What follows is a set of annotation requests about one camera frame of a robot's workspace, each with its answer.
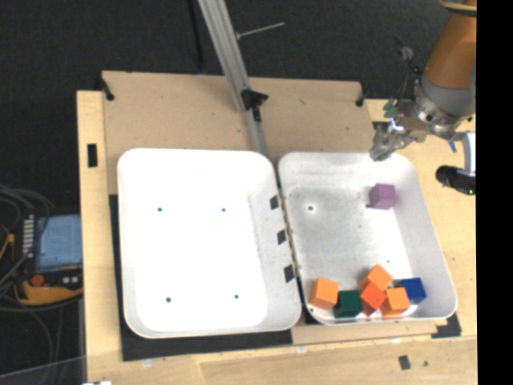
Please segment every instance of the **dark green block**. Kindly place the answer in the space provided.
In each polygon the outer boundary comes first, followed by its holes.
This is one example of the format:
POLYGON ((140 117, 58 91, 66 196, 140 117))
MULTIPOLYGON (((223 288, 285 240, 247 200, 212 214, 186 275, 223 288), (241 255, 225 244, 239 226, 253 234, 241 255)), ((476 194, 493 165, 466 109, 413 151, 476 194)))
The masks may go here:
POLYGON ((362 312, 362 300, 357 290, 338 291, 338 302, 333 307, 335 317, 356 317, 362 312))

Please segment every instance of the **toy block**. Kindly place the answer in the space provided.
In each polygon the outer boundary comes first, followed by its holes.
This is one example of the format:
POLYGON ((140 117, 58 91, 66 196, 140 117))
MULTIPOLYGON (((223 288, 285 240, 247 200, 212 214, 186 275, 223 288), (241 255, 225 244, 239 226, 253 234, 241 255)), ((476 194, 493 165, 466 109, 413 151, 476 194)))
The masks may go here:
POLYGON ((386 300, 385 291, 373 282, 369 282, 360 293, 363 313, 367 316, 376 311, 386 300))
POLYGON ((408 299, 413 305, 420 304, 427 297, 424 285, 420 278, 405 278, 399 281, 396 286, 401 286, 406 289, 408 299))
POLYGON ((309 304, 329 310, 337 305, 338 282, 326 278, 318 278, 310 290, 309 304))
POLYGON ((383 318, 396 318, 410 308, 410 300, 404 288, 389 288, 385 294, 386 299, 380 308, 383 318))
POLYGON ((358 283, 359 286, 364 287, 369 282, 373 282, 378 286, 381 291, 384 291, 388 288, 388 285, 394 280, 392 275, 390 275, 386 269, 384 269, 381 265, 377 264, 373 267, 373 269, 358 283))
POLYGON ((389 184, 376 184, 369 191, 370 207, 390 209, 395 205, 395 187, 389 184))
POLYGON ((356 317, 362 311, 362 300, 357 290, 338 291, 338 302, 333 308, 335 317, 356 317))

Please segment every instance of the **wooden table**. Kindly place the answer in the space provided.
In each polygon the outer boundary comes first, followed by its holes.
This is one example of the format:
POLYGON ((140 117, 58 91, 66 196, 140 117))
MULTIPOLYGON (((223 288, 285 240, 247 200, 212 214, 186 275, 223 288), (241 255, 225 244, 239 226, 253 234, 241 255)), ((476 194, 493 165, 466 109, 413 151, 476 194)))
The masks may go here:
MULTIPOLYGON (((87 379, 124 384, 477 383, 475 198, 443 188, 443 164, 463 166, 463 150, 428 138, 399 153, 415 166, 458 296, 459 336, 432 339, 441 321, 316 326, 301 320, 293 345, 124 362, 119 332, 108 196, 115 164, 134 147, 251 149, 245 118, 222 76, 105 71, 112 94, 79 91, 77 113, 87 379), (399 357, 410 369, 402 369, 399 357)), ((381 100, 355 101, 358 82, 251 79, 275 164, 291 151, 367 152, 381 100)), ((475 123, 463 129, 475 130, 475 123)))

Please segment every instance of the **white tray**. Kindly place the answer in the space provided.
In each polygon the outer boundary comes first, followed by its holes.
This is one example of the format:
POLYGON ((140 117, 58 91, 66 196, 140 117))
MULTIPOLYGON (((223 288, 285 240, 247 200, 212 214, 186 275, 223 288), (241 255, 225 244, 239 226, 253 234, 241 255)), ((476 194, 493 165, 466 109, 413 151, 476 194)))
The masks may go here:
POLYGON ((269 160, 138 148, 121 156, 118 183, 123 307, 134 332, 174 338, 295 325, 301 300, 286 277, 293 260, 269 160))
MULTIPOLYGON (((308 301, 319 277, 357 290, 358 281, 376 264, 394 279, 420 277, 427 298, 403 318, 447 318, 456 295, 427 211, 417 174, 400 155, 375 162, 366 153, 295 152, 278 167, 285 211, 308 301), (376 183, 392 184, 392 209, 368 207, 376 183)), ((332 310, 308 306, 323 324, 369 321, 364 314, 335 318, 332 310)), ((370 320, 381 319, 379 311, 370 320)))

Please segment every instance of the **orange block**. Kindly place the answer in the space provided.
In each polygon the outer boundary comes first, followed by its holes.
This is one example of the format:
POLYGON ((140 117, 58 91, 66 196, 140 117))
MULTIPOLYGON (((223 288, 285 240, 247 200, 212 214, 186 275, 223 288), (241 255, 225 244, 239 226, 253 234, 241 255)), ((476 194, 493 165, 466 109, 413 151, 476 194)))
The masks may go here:
POLYGON ((338 282, 326 278, 318 278, 310 290, 309 303, 324 310, 329 310, 337 305, 338 282))
POLYGON ((381 291, 386 290, 388 285, 392 282, 392 276, 384 269, 381 265, 377 264, 374 268, 367 274, 365 278, 363 278, 358 285, 363 287, 372 282, 381 291))
POLYGON ((405 288, 389 288, 385 291, 385 294, 386 300, 380 309, 383 318, 400 316, 410 308, 410 300, 405 288))
POLYGON ((385 292, 373 282, 369 282, 360 293, 363 313, 367 316, 377 310, 386 300, 385 292))

